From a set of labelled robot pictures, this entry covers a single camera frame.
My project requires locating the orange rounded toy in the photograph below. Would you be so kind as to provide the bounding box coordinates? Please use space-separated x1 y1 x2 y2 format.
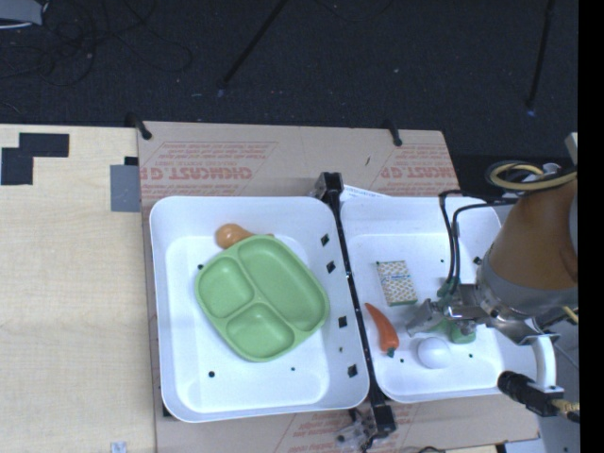
214 223 276 251

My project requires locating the white egg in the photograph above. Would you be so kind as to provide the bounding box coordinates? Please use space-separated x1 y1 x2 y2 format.
416 336 453 370

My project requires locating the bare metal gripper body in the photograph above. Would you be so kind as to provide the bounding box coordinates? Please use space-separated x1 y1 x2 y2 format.
442 282 552 347

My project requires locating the black cylinder on white bracket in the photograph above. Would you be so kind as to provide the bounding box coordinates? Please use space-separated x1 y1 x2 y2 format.
496 332 566 418

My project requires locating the thin black rod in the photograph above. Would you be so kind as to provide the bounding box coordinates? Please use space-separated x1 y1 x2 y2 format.
328 190 387 410

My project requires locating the white printed paper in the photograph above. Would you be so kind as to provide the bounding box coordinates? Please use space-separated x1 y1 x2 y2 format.
341 184 394 201

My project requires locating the orange carrot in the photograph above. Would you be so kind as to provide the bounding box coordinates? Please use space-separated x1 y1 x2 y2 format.
363 302 401 359

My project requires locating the green divided plate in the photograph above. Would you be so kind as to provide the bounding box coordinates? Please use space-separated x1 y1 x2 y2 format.
193 233 331 363

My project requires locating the yellow patterned small carton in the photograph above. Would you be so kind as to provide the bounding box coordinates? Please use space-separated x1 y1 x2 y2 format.
375 260 420 308

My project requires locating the brown cardboard board red print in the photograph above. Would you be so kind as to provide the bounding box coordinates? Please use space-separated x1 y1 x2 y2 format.
136 120 542 453

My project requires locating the white plastic tray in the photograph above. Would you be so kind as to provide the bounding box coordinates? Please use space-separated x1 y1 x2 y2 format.
339 194 540 405
148 194 371 425

